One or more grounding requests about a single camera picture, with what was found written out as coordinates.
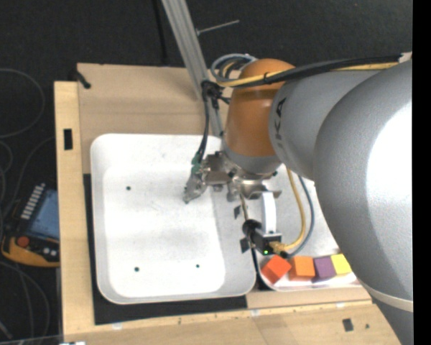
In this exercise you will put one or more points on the orange cube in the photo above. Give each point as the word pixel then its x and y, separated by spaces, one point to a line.
pixel 302 267

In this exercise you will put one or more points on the yellow cube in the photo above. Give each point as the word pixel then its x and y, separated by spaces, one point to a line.
pixel 341 263

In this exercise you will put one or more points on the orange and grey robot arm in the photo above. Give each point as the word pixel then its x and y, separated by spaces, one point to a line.
pixel 345 149

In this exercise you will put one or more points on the pale wood board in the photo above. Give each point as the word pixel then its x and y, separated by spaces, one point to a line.
pixel 136 102

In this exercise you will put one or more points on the white plastic tray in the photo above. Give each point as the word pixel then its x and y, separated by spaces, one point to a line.
pixel 158 221
pixel 294 207

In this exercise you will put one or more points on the purple cube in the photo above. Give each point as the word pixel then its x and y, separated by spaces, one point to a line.
pixel 324 267

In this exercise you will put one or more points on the black cylinder on white bracket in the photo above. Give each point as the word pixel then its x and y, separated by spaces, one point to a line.
pixel 264 237

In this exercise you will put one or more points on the red cube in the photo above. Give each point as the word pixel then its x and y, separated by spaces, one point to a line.
pixel 276 269

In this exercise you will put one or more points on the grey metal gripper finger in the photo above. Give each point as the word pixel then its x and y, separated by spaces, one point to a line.
pixel 194 189

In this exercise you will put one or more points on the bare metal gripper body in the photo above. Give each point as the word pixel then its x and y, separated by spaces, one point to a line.
pixel 219 173

